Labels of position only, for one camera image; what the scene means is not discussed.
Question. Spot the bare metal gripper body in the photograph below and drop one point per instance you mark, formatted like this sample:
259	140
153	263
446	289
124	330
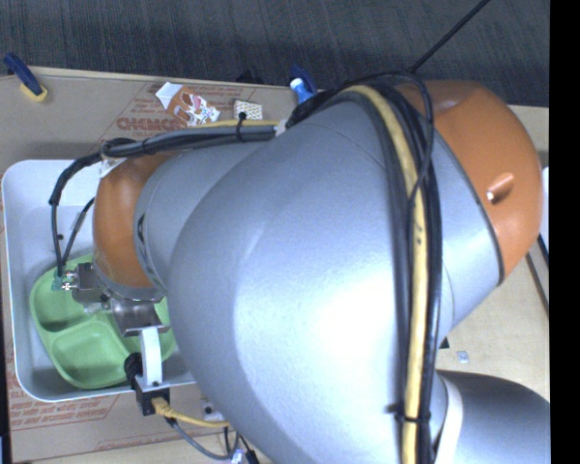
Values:
92	285

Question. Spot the beige wafer biscuit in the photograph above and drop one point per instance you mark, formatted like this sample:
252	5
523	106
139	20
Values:
248	109

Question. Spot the orange and white carton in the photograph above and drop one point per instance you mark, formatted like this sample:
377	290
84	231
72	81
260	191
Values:
188	107

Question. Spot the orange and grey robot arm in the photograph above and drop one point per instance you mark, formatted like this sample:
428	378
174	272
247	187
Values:
309	259

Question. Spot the brown cardboard board red print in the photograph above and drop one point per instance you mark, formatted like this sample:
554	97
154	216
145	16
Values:
77	109

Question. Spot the white plastic tray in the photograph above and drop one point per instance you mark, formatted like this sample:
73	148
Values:
29	201

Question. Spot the green divided plate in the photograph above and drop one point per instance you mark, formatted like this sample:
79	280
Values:
87	351

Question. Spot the black cylinder on white bracket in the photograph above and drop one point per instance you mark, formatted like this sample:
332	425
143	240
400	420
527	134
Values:
151	356

